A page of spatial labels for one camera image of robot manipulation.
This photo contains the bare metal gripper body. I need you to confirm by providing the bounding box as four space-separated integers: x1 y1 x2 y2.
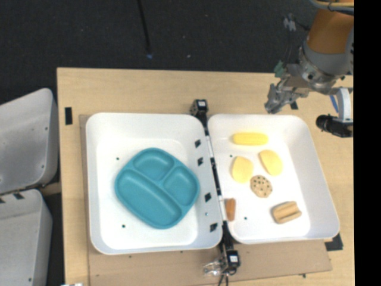
269 58 346 101

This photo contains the white plastic tray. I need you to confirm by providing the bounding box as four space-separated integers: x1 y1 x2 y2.
207 113 341 245
85 112 224 256

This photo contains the yellow corn cob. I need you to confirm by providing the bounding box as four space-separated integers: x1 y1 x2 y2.
232 132 269 147

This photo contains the pale yellow potato slice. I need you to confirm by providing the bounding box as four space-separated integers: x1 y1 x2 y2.
258 149 284 177
230 156 255 185

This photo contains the brown chocolate chip biscuit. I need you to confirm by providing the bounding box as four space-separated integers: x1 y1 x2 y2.
249 174 273 199

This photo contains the thin black and white rod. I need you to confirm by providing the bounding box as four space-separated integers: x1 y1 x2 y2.
198 111 235 253

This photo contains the tan hot dog bun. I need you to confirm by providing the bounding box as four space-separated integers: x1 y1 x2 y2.
270 200 302 225

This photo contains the orange sausage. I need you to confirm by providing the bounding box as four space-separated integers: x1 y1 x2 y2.
224 198 238 222

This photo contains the blue divided plate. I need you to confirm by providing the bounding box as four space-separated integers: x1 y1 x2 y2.
114 147 201 230

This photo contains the black cylinder on white bracket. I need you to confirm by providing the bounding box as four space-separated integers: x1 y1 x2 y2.
316 87 354 138

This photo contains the black block with thin wires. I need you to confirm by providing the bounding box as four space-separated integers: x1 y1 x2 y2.
221 249 242 270
189 98 210 115

